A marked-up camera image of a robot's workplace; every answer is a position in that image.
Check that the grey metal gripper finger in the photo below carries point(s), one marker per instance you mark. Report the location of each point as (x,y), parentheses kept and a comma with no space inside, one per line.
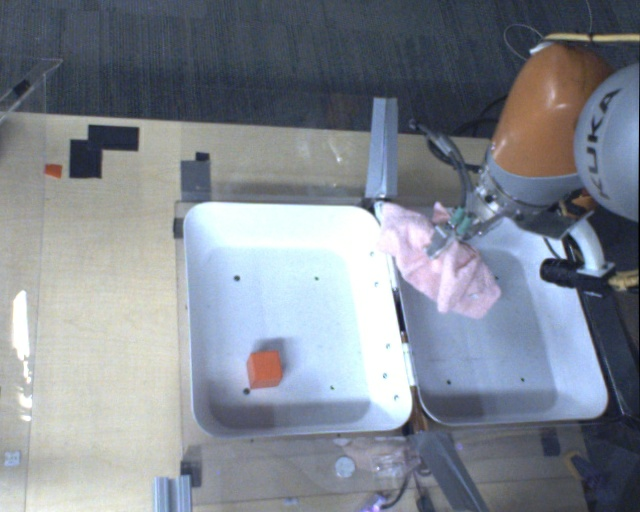
(440,244)

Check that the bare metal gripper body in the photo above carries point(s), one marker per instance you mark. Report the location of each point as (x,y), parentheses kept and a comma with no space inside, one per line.
(484,207)

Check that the pink cloth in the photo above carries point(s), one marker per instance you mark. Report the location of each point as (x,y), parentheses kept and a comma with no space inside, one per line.
(450,277)

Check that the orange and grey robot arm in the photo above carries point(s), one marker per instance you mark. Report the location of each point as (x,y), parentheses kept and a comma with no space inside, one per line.
(540,125)

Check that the white plastic tray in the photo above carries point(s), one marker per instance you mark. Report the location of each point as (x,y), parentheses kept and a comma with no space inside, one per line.
(300,310)
(510,360)

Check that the orange cube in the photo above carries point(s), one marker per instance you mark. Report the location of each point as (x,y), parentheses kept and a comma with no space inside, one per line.
(264,370)

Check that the black cylinder on white bracket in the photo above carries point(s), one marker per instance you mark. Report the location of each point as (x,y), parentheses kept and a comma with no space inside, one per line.
(562,272)

